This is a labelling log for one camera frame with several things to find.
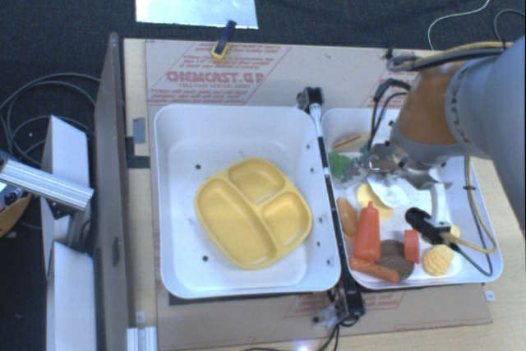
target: yellow divided plate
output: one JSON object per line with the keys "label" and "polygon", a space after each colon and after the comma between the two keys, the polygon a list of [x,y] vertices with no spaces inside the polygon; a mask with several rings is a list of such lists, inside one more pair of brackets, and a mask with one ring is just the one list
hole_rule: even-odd
{"label": "yellow divided plate", "polygon": [[312,228],[308,204],[266,159],[238,161],[206,180],[197,190],[195,207],[216,246],[248,270],[276,262]]}

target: white tray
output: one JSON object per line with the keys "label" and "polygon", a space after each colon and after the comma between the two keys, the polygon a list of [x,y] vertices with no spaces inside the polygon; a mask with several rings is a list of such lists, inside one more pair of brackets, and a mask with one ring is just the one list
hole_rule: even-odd
{"label": "white tray", "polygon": [[[333,145],[342,136],[359,133],[370,130],[371,126],[370,109],[331,109],[323,117],[322,126],[325,135],[325,143],[327,153],[330,152],[330,146]],[[395,120],[398,111],[388,110],[383,122],[375,137],[376,142],[382,142],[389,139],[390,126],[388,122]],[[358,156],[358,154],[348,154],[349,157]],[[441,196],[439,200],[443,201],[445,207],[445,216],[452,223],[457,225],[461,230],[461,237],[463,240],[482,246],[481,235],[478,232],[471,210],[469,208],[468,198],[464,190],[464,159],[454,158],[449,159],[444,168],[440,168],[431,174],[435,180],[444,183],[448,188],[445,190],[445,196]],[[416,189],[407,188],[408,183],[405,183],[404,190],[408,193],[410,204],[394,208],[394,214],[381,223],[381,240],[397,239],[401,242],[404,240],[404,230],[411,229],[411,226],[405,221],[405,211],[412,206],[416,206],[431,213],[431,194],[429,191],[417,191]],[[478,187],[476,178],[472,177],[472,183]],[[344,187],[338,180],[333,179],[333,188],[335,197],[346,197],[351,205],[359,210],[359,205],[356,201],[355,194],[358,185]],[[487,215],[486,207],[484,206],[480,189],[475,190],[475,199],[481,211],[484,223],[489,228],[493,238],[495,234],[491,226],[491,222]],[[486,247],[491,244],[485,238]],[[421,240],[420,250],[422,253],[431,246]],[[348,256],[352,255],[352,245],[346,244]],[[484,270],[488,270],[489,265],[486,255],[481,252],[475,252],[467,247],[461,248],[469,254],[469,256]],[[468,263],[462,256],[455,253],[455,257],[451,262],[450,269],[447,274],[441,277],[431,276],[426,273],[421,265],[415,265],[414,272],[405,280],[397,284],[386,282],[382,279],[377,279],[369,275],[351,270],[354,279],[361,285],[369,289],[400,289],[411,287],[423,287],[430,285],[444,285],[444,284],[467,284],[467,283],[484,283],[497,279],[502,272],[502,256],[500,250],[488,255],[493,268],[491,276],[485,276],[476,270],[470,263]]]}
{"label": "white tray", "polygon": [[[316,130],[304,112],[282,107],[172,104],[155,116],[152,187],[160,226],[161,277],[181,298],[325,291],[341,267]],[[240,159],[277,165],[312,212],[308,237],[261,270],[243,270],[214,245],[194,210],[198,187]]]}

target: dark carpet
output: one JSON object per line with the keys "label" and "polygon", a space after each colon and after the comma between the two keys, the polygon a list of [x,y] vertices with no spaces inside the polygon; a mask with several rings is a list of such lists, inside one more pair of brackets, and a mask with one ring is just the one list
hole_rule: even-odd
{"label": "dark carpet", "polygon": [[[236,41],[429,48],[427,29],[438,17],[481,7],[486,0],[256,0],[259,30],[238,30]],[[439,22],[437,49],[492,40],[493,18],[503,9],[524,11],[524,0],[491,0],[480,13]],[[57,72],[98,76],[108,34],[161,39],[216,39],[214,28],[135,22],[135,0],[0,0],[0,104],[25,83]],[[524,34],[524,19],[499,20],[503,38]],[[95,95],[96,86],[75,81]],[[7,110],[0,109],[7,118]],[[67,115],[90,127],[90,105],[76,92],[42,87],[12,110],[12,127],[42,114]],[[27,149],[45,135],[45,121],[19,132]],[[6,150],[0,134],[0,149]],[[39,152],[33,151],[38,160]],[[24,221],[39,224],[33,204]],[[40,232],[18,224],[14,238],[0,238],[0,350],[45,349],[45,278]]]}

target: white cable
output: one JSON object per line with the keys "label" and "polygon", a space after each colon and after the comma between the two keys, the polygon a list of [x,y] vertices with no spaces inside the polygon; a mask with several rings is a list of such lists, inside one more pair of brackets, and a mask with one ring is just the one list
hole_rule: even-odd
{"label": "white cable", "polygon": [[446,15],[446,16],[442,16],[436,20],[433,21],[433,23],[431,25],[429,25],[429,28],[427,29],[427,42],[429,43],[429,47],[431,47],[431,50],[434,50],[435,48],[433,47],[433,44],[431,42],[431,28],[433,26],[435,26],[435,24],[439,21],[442,21],[444,19],[448,19],[448,18],[453,18],[453,17],[456,17],[456,16],[465,16],[465,15],[471,15],[472,13],[477,13],[477,12],[480,12],[481,10],[483,10],[484,8],[486,8],[486,6],[489,4],[491,0],[486,0],[486,2],[484,3],[484,5],[482,7],[479,7],[478,9],[475,9],[473,11],[468,11],[468,12],[460,12],[460,13],[452,13],[451,15]]}

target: ketchup bottle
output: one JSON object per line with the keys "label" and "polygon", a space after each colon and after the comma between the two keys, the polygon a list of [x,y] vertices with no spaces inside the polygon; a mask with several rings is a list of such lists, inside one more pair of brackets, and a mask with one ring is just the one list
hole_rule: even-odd
{"label": "ketchup bottle", "polygon": [[360,212],[356,238],[354,239],[354,257],[375,262],[380,259],[380,216],[378,209],[369,201]]}

